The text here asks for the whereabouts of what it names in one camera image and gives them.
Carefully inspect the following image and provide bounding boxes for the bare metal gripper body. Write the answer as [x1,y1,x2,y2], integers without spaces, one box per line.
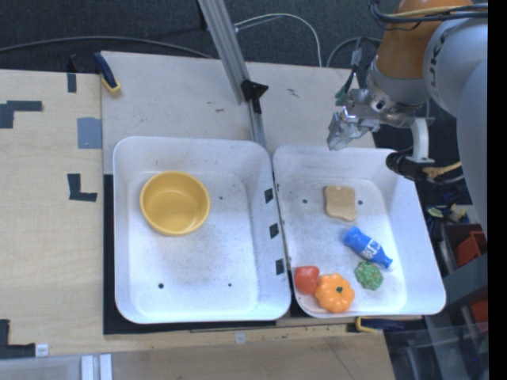
[341,88,428,133]

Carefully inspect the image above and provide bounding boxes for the tan bread slice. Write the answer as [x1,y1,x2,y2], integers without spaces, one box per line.
[322,184,358,222]

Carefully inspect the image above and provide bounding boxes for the white plastic tray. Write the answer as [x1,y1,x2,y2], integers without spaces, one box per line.
[272,143,448,320]
[112,135,293,325]

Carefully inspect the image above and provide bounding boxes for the blue bottle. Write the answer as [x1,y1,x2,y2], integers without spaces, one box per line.
[342,226,395,271]

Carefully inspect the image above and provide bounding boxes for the green grapes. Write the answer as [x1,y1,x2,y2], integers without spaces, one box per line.
[353,260,384,292]

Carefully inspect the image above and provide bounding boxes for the red pepper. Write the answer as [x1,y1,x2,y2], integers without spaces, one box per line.
[293,265,321,296]

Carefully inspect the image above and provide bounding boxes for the orange pumpkin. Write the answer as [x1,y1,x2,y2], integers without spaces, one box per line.
[314,273,356,314]

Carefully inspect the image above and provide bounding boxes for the yellow bowl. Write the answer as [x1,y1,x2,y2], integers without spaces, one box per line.
[139,170,212,238]

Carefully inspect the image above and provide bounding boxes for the black cylinder on white bracket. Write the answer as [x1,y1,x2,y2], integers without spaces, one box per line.
[385,117,436,184]

